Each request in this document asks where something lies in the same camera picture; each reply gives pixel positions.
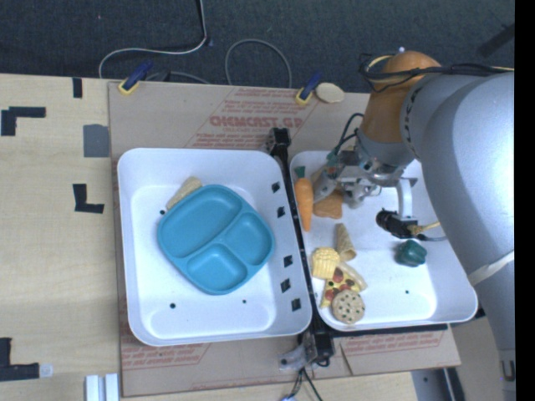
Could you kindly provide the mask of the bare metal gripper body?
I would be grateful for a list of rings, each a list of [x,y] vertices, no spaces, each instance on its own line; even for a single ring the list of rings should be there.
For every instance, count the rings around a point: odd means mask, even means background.
[[[392,187],[405,171],[405,162],[384,162],[365,151],[342,150],[329,153],[329,192],[357,185]]]

